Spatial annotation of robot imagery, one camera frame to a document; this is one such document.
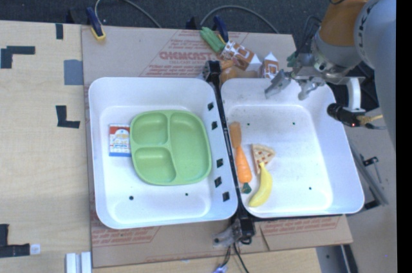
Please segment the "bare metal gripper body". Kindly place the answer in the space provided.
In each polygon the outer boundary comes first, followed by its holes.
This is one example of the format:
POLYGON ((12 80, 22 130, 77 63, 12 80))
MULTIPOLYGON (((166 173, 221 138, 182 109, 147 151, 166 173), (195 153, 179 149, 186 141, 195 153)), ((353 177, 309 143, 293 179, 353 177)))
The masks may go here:
POLYGON ((289 77, 299 83, 324 84, 326 60, 319 54, 295 52, 289 56, 289 77))

